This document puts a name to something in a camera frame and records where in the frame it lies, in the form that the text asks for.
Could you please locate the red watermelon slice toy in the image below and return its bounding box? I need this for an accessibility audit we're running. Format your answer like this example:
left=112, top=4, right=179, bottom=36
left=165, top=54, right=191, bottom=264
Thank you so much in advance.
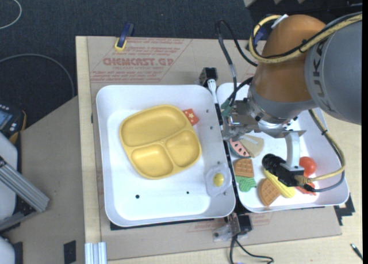
left=229, top=137, right=251, bottom=159

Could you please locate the orange rounded waffle toy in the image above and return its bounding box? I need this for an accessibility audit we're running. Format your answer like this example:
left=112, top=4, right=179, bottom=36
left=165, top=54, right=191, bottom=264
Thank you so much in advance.
left=258, top=178, right=281, bottom=207

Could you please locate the brown cardboard board, red print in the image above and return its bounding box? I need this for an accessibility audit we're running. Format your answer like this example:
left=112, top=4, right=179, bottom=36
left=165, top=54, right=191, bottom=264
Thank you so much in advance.
left=86, top=36, right=343, bottom=261

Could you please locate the white fried egg toy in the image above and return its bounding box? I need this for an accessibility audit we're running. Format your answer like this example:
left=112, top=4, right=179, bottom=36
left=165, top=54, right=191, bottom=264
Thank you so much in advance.
left=204, top=162, right=231, bottom=197

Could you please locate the yellow corn cob toy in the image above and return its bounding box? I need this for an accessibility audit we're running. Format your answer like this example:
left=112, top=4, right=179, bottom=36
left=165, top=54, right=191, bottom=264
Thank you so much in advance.
left=263, top=168, right=296, bottom=199

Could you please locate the yellow divided plate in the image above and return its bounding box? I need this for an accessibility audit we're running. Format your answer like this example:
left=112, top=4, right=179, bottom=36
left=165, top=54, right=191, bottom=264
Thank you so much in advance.
left=118, top=104, right=202, bottom=180

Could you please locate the thin black and white rod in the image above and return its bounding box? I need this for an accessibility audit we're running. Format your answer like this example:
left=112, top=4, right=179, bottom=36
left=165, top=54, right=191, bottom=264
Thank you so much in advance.
left=207, top=79, right=240, bottom=218

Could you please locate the red tomato toy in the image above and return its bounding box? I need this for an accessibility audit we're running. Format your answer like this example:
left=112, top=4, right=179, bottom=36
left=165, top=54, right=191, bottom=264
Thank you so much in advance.
left=298, top=156, right=317, bottom=178

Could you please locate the white plastic tray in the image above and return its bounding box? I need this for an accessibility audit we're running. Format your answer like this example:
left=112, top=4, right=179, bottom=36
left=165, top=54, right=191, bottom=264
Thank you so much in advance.
left=95, top=84, right=237, bottom=227
left=215, top=82, right=350, bottom=213

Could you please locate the beige cheese wedge toy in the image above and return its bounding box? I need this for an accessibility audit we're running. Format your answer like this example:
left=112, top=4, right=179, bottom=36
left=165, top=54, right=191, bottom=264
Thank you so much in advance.
left=240, top=133, right=265, bottom=158

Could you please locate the black cylinder on white bracket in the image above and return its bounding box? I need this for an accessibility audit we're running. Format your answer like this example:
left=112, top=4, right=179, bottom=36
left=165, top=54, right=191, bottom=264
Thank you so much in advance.
left=262, top=130, right=306, bottom=188

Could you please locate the black block with thin wires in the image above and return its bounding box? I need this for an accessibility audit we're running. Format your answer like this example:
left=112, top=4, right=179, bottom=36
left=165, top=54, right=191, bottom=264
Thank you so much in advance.
left=212, top=213, right=254, bottom=242
left=198, top=67, right=219, bottom=86

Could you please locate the green lettuce toy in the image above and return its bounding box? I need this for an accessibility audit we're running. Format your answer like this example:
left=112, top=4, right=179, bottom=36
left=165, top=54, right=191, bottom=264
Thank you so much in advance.
left=235, top=175, right=257, bottom=193

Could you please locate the orange square waffle toy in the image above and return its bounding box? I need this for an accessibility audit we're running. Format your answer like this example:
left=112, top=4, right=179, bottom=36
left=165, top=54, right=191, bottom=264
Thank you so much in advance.
left=232, top=158, right=255, bottom=179

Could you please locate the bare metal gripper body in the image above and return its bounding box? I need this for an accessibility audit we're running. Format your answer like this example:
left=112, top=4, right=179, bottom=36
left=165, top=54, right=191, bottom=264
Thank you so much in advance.
left=227, top=99, right=289, bottom=132

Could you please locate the flat red toy piece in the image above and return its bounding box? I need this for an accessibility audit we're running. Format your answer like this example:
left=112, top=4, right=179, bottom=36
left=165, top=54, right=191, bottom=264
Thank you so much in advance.
left=296, top=183, right=317, bottom=196

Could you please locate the red packet with yellow star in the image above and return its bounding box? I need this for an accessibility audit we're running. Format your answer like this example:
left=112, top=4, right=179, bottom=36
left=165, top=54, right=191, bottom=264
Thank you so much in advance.
left=182, top=108, right=201, bottom=127

